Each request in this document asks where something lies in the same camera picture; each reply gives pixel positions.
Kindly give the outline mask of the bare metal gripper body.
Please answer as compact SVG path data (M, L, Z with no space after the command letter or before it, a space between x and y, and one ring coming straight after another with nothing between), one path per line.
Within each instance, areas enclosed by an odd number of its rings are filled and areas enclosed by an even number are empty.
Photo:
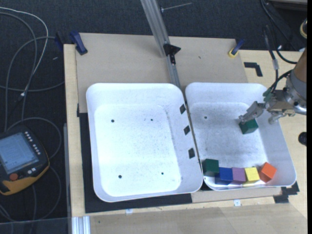
M283 89L271 86L264 93L265 108L267 111L281 114L307 114L307 87L288 85Z

